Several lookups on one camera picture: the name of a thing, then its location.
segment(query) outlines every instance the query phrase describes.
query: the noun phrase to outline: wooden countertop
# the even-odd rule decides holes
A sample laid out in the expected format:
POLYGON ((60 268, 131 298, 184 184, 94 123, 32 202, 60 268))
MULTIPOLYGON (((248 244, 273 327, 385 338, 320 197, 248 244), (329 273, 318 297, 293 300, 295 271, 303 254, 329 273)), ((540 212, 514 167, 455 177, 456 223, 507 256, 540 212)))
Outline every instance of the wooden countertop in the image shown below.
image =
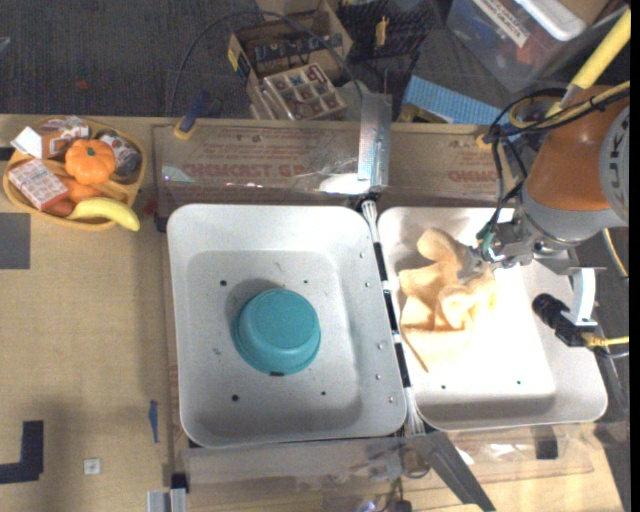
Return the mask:
MULTIPOLYGON (((0 115, 0 146, 40 117, 0 115)), ((132 135, 149 155, 152 128, 167 124, 162 118, 94 119, 132 135)), ((149 169, 138 210, 153 192, 149 169)), ((0 214, 17 212, 0 193, 0 214)), ((165 238, 152 216, 141 215, 141 224, 138 233, 119 227, 87 233, 32 218, 30 268, 0 270, 0 464, 20 459, 22 422, 43 420, 45 433, 40 479, 0 485, 7 510, 139 511, 147 491, 168 484, 174 453, 165 238), (148 418, 152 400, 158 403, 158 443, 148 418), (100 475, 83 475, 89 458, 100 459, 100 475)), ((591 461, 581 466, 586 472, 503 477, 484 485, 487 494, 499 510, 621 511, 604 452, 593 437, 585 439, 583 453, 591 461)), ((429 487, 412 491, 409 484, 414 510, 477 510, 450 509, 459 503, 451 491, 429 487)), ((214 510, 194 498, 190 510, 214 510)), ((244 502, 235 510, 321 510, 319 503, 306 495, 244 502)))

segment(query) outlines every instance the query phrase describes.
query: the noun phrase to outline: wicker basket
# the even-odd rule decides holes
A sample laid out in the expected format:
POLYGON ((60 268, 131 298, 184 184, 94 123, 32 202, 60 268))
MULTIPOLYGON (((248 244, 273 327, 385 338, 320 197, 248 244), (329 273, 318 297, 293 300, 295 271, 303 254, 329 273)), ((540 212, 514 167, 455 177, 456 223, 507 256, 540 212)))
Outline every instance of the wicker basket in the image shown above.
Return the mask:
MULTIPOLYGON (((46 123, 48 120, 53 119, 54 117, 45 118, 39 121, 36 124, 36 128, 40 124, 46 123)), ((140 184, 144 179, 145 170, 147 167, 147 155, 142 146, 128 136, 125 133, 122 133, 115 128, 107 126, 102 123, 98 123, 96 121, 92 121, 91 119, 83 119, 91 129, 91 137, 95 138, 98 134, 101 134, 107 130, 115 131, 120 137, 125 139, 131 147, 136 149, 141 155, 142 160, 138 166, 138 169, 126 179, 120 180, 115 174, 112 175, 113 179, 102 183, 100 185, 92 185, 96 190, 101 191, 107 197, 112 197, 113 199, 117 199, 127 204, 128 206, 132 206, 135 201, 138 190, 140 189, 140 184)), ((112 220, 108 219, 78 219, 78 220, 69 220, 61 217, 56 217, 55 215, 43 212, 38 210, 35 206, 33 206, 29 200, 15 187, 13 183, 9 181, 8 172, 16 167, 17 165, 24 163, 27 160, 31 160, 33 157, 31 155, 27 155, 16 150, 7 163, 7 169, 2 178, 2 186, 4 188, 5 193, 9 200, 15 204, 21 210, 36 215, 40 218, 44 218, 50 220, 51 222, 55 222, 56 224, 62 226, 68 226, 76 229, 83 229, 86 231, 103 231, 105 229, 109 229, 116 225, 116 223, 112 220)), ((69 174, 65 171, 63 159, 52 159, 52 160, 43 160, 45 165, 58 176, 67 176, 70 177, 69 174)))

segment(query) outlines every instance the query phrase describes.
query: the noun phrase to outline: cardboard box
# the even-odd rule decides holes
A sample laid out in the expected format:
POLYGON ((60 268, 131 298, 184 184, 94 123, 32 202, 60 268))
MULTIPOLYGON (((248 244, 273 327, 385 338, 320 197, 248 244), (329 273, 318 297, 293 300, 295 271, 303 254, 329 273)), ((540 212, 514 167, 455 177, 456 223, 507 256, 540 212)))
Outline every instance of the cardboard box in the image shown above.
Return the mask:
MULTIPOLYGON (((314 28, 319 30, 321 33, 318 33, 318 36, 324 37, 327 44, 331 44, 340 57, 347 58, 353 41, 327 0, 301 2, 258 0, 256 3, 261 10, 291 17, 312 32, 314 28)), ((279 19, 274 21, 273 16, 271 18, 267 16, 266 19, 268 23, 234 32, 229 38, 229 61, 245 84, 259 86, 260 80, 265 76, 313 63, 318 64, 332 81, 341 77, 342 65, 324 46, 317 41, 310 41, 308 34, 300 33, 285 21, 279 19), (285 42, 287 38, 295 37, 296 34, 300 36, 298 39, 301 45, 300 51, 289 52, 290 45, 285 42), (275 53, 267 55, 268 52, 265 50, 261 54, 258 66, 255 57, 256 48, 260 52, 265 48, 269 49, 272 44, 275 45, 275 53), (282 56, 278 57, 277 52, 282 52, 282 56)))
MULTIPOLYGON (((382 197, 396 204, 494 204, 493 157, 476 144, 483 130, 395 123, 382 197)), ((172 127, 155 128, 153 137, 160 221, 193 203, 351 205, 359 199, 320 190, 332 176, 357 173, 360 123, 203 119, 189 141, 177 140, 172 127)))
POLYGON ((598 19, 610 0, 560 0, 576 16, 582 19, 587 25, 593 25, 598 19))
POLYGON ((279 119, 339 120, 347 110, 347 104, 318 64, 268 76, 264 83, 279 119))

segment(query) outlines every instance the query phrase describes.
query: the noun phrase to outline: small box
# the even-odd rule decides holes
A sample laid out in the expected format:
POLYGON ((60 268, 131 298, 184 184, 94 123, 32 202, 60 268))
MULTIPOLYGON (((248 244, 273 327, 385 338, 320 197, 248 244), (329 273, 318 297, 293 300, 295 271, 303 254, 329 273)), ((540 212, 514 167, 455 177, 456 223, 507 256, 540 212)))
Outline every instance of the small box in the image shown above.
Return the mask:
POLYGON ((273 112, 280 119, 342 119, 347 104, 317 64, 264 79, 273 112))
POLYGON ((447 26, 507 90, 518 92, 597 45, 624 11, 604 15, 611 11, 607 7, 590 25, 593 9, 580 17, 567 4, 571 5, 566 0, 454 0, 447 26))
POLYGON ((412 76, 402 99, 398 121, 429 123, 486 124, 495 121, 500 109, 412 76))
POLYGON ((11 141, 22 153, 36 158, 53 158, 61 155, 76 139, 88 139, 89 125, 77 116, 49 119, 37 128, 27 126, 11 141))
POLYGON ((29 160, 11 169, 9 181, 41 211, 69 194, 64 183, 38 159, 29 160))

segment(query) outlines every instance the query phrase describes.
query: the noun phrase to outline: black cable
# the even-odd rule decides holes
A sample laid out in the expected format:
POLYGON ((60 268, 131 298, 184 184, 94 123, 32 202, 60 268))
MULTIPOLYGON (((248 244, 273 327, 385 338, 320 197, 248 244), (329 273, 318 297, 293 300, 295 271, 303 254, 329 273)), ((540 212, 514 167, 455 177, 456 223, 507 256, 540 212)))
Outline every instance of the black cable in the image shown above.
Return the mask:
POLYGON ((431 468, 424 470, 422 473, 405 473, 404 476, 407 478, 411 478, 412 480, 422 480, 425 476, 427 476, 431 471, 431 468))
POLYGON ((504 202, 508 203, 514 197, 516 197, 518 194, 520 194, 520 192, 522 191, 523 187, 524 187, 524 181, 521 181, 520 183, 518 183, 515 187, 513 187, 511 189, 511 192, 509 192, 506 196, 504 196, 504 202))
POLYGON ((504 205, 504 171, 502 169, 502 161, 500 160, 500 153, 498 152, 498 145, 500 144, 500 127, 497 127, 494 133, 494 140, 491 144, 491 154, 493 155, 493 161, 496 166, 496 172, 498 173, 498 203, 496 205, 496 210, 494 214, 491 216, 491 220, 489 221, 489 233, 493 233, 496 224, 498 223, 498 218, 500 217, 500 212, 502 211, 502 206, 504 205))
POLYGON ((598 356, 604 359, 623 359, 625 357, 629 357, 629 351, 625 352, 607 352, 602 347, 596 347, 593 352, 598 356))
POLYGON ((612 103, 615 103, 616 101, 620 101, 624 98, 627 98, 629 95, 631 94, 631 91, 629 89, 626 89, 624 91, 620 91, 617 94, 614 94, 613 96, 609 97, 609 98, 605 98, 604 100, 598 102, 598 103, 593 103, 593 97, 590 98, 589 100, 583 101, 582 103, 578 103, 577 105, 572 105, 571 107, 567 107, 564 110, 561 110, 555 114, 553 114, 552 116, 549 116, 541 121, 538 121, 532 125, 529 125, 525 128, 517 128, 515 131, 505 131, 503 132, 504 135, 506 137, 513 137, 515 135, 522 135, 524 133, 540 133, 540 132, 545 132, 548 130, 553 130, 555 128, 560 128, 561 126, 566 126, 567 124, 573 123, 574 121, 577 121, 578 119, 583 118, 584 116, 587 116, 589 114, 592 114, 593 112, 599 111, 601 108, 606 108, 607 106, 609 106, 612 103), (580 114, 577 114, 575 117, 571 117, 569 119, 565 119, 564 121, 560 121, 556 124, 552 124, 550 126, 541 126, 542 124, 548 123, 549 121, 556 119, 560 116, 565 115, 567 112, 570 112, 571 110, 575 110, 578 107, 583 106, 585 103, 589 103, 591 105, 590 108, 588 108, 587 110, 585 110, 584 112, 581 112, 580 114))
POLYGON ((362 99, 362 96, 363 96, 362 95, 362 89, 360 88, 360 85, 358 84, 358 82, 355 80, 355 78, 353 76, 353 73, 351 73, 351 70, 347 66, 347 63, 338 54, 338 52, 336 52, 331 47, 331 45, 326 43, 326 41, 323 38, 321 38, 320 36, 318 36, 317 34, 312 32, 311 30, 309 30, 307 27, 305 27, 301 23, 299 23, 297 21, 294 21, 291 18, 288 18, 287 16, 284 16, 284 15, 279 14, 277 12, 261 11, 261 10, 257 10, 257 11, 240 11, 240 12, 234 12, 232 14, 227 14, 226 16, 223 16, 222 18, 219 18, 216 21, 211 22, 209 25, 207 25, 200 32, 200 34, 198 34, 198 37, 195 38, 193 43, 191 43, 191 45, 189 46, 189 49, 187 50, 187 53, 185 54, 185 56, 182 59, 182 62, 180 64, 180 68, 178 69, 178 78, 176 79, 175 84, 173 86, 173 91, 171 93, 171 99, 169 100, 169 105, 168 105, 167 111, 165 113, 165 117, 173 117, 173 107, 174 107, 174 103, 175 103, 175 99, 176 99, 176 94, 177 94, 177 91, 178 91, 178 86, 180 85, 180 81, 182 80, 182 72, 184 71, 184 69, 185 69, 185 67, 187 65, 187 62, 189 60, 189 57, 191 57, 191 54, 193 53, 193 50, 196 48, 196 46, 198 45, 200 40, 210 30, 216 28, 218 25, 220 25, 222 23, 226 23, 226 22, 228 22, 228 21, 230 21, 232 19, 240 18, 242 16, 256 16, 256 15, 259 15, 259 14, 261 14, 263 16, 273 16, 274 18, 278 18, 281 21, 284 21, 284 22, 288 23, 289 25, 291 25, 296 30, 304 32, 307 35, 309 35, 310 37, 312 37, 314 39, 317 39, 320 42, 320 44, 332 55, 332 57, 334 59, 336 59, 336 61, 342 66, 342 69, 347 73, 347 77, 349 78, 349 80, 351 80, 351 81, 353 81, 355 83, 356 90, 358 91, 360 99, 362 99))
POLYGON ((507 146, 509 147, 511 154, 513 155, 513 157, 516 159, 516 162, 518 163, 518 167, 520 168, 520 173, 522 174, 522 178, 527 179, 527 177, 529 176, 529 172, 527 171, 527 168, 525 167, 524 162, 520 157, 520 153, 518 153, 515 146, 513 145, 513 142, 511 142, 511 139, 509 137, 506 137, 504 140, 507 143, 507 146))
POLYGON ((566 92, 567 92, 566 89, 560 89, 560 88, 540 89, 539 91, 532 92, 531 94, 528 94, 526 96, 523 96, 522 98, 518 98, 517 100, 512 101, 511 103, 509 103, 509 105, 505 107, 505 109, 502 112, 500 112, 500 114, 498 114, 498 117, 496 117, 495 121, 489 127, 489 133, 491 133, 491 131, 495 129, 496 126, 498 126, 498 124, 500 123, 500 119, 502 119, 504 115, 507 112, 509 112, 509 110, 511 110, 513 107, 515 107, 518 103, 521 103, 527 99, 533 102, 535 98, 539 98, 540 96, 553 96, 553 97, 557 96, 558 98, 562 98, 566 94, 566 92))

